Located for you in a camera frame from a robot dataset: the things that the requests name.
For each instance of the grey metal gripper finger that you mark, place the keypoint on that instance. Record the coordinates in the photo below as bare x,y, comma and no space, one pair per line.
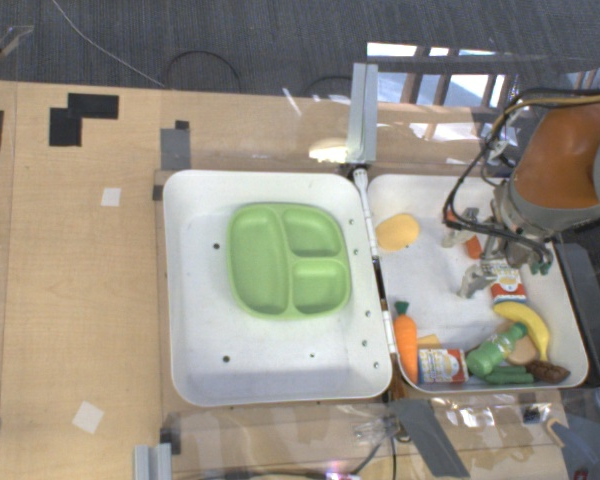
457,238
474,280

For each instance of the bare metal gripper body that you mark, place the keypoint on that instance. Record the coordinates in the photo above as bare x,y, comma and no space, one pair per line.
522,252

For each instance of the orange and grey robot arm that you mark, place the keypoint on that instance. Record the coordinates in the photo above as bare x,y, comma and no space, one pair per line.
555,168

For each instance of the small orange toy piece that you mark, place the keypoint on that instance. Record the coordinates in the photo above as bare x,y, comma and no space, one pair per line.
474,248

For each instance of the red and white small can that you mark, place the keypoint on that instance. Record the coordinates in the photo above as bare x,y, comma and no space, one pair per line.
442,366
508,288

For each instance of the white plastic tray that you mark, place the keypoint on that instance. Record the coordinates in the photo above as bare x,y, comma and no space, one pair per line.
430,293
205,343

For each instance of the yellow rounded toy food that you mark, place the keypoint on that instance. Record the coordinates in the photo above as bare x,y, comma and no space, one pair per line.
397,232

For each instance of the yellow banana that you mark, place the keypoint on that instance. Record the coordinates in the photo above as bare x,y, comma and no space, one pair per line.
527,320

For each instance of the yellow cheese wedge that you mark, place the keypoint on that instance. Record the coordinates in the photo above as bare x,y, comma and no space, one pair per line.
429,341

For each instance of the green plastic bottle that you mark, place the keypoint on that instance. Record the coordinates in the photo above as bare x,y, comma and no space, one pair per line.
490,355

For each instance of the tan toy bread slice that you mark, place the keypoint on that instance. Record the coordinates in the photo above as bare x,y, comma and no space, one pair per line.
524,352

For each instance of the orange carrot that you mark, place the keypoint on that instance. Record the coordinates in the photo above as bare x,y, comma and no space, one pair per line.
406,340

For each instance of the thin black and white rod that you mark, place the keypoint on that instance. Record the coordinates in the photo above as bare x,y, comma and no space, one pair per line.
367,213

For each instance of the green toy bean pod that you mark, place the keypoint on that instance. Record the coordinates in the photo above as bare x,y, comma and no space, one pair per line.
510,377

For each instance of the dark brown toy biscuit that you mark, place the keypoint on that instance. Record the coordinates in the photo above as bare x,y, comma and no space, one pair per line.
549,371

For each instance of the green divided plate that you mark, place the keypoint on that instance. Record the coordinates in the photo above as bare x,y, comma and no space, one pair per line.
260,263

